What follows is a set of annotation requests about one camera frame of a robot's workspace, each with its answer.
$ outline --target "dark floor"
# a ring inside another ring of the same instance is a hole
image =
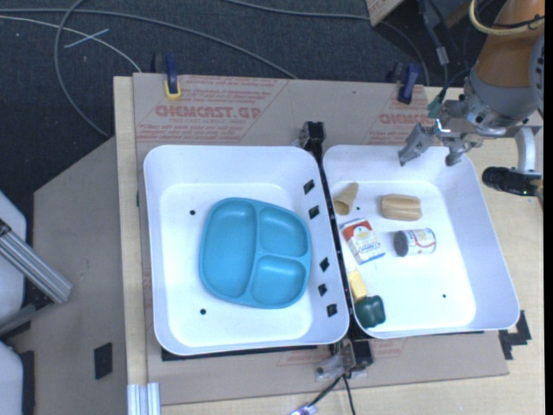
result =
[[[24,211],[33,192],[106,138],[85,123],[60,88],[54,70],[56,29],[3,17],[57,25],[62,12],[36,9],[67,9],[76,1],[0,0],[0,190]],[[365,0],[243,1],[295,11],[368,15]],[[413,47],[396,30],[386,25],[372,29],[362,21],[288,16],[217,0],[88,0],[80,8],[124,12],[196,29],[255,52],[299,79],[381,82],[394,61],[419,62]],[[423,83],[442,86],[443,71],[416,0],[405,0],[385,21],[400,29],[420,50],[429,69],[429,81]],[[151,23],[78,13],[67,26],[87,34],[109,29],[99,38],[127,54],[143,71],[150,70],[153,53],[173,52],[180,73],[286,77],[205,37]],[[448,32],[436,28],[448,48],[451,76],[474,63],[483,38],[470,29],[466,17],[449,32],[458,50]],[[60,74],[79,109],[112,135],[112,78],[131,75],[135,69],[95,41],[66,48],[80,38],[71,33],[61,36]]]

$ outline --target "table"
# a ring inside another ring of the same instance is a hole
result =
[[[145,354],[132,79],[116,78],[114,96],[127,375],[129,384],[144,385],[149,379]],[[489,141],[468,155],[479,172],[491,161],[493,165],[511,166],[513,158],[516,160],[516,145],[514,141]],[[506,376],[353,389],[357,413],[544,413],[543,210],[535,198],[506,195],[489,188],[484,188],[484,195],[510,267],[521,309],[525,310],[532,340],[526,347],[515,348],[515,361],[509,362],[510,373]],[[214,412],[231,415],[286,414],[314,396],[314,393],[297,393],[167,405],[162,412],[166,415]],[[331,392],[318,408],[319,413],[349,413],[346,392],[343,389]]]

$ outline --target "black hole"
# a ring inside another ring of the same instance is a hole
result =
[[[322,271],[324,272],[330,266],[330,263],[328,263],[328,259],[323,259],[319,263],[319,266],[321,267]]]
[[[317,289],[319,289],[319,293],[321,294],[321,297],[325,295],[328,291],[327,286],[325,284],[321,284]]]
[[[307,195],[307,193],[314,187],[315,187],[315,182],[313,180],[309,180],[307,183],[303,185],[303,192],[305,193],[305,195]]]
[[[338,313],[338,306],[336,304],[329,304],[327,306],[327,314],[328,316],[332,316]]]
[[[309,209],[309,218],[312,220],[319,214],[319,207],[315,206]]]

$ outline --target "white can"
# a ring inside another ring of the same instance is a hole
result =
[[[429,228],[399,231],[394,236],[394,248],[400,257],[432,253],[435,250],[434,231]]]

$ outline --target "blue clamp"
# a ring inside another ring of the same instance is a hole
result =
[[[165,54],[165,67],[167,68],[165,95],[170,100],[178,100],[181,96],[181,84],[176,72],[175,57],[172,54]]]
[[[413,88],[415,87],[416,81],[418,80],[420,74],[421,70],[415,63],[411,63],[407,66],[407,69],[405,69],[403,85],[397,94],[398,101],[401,101],[406,105],[410,104],[413,96]]]

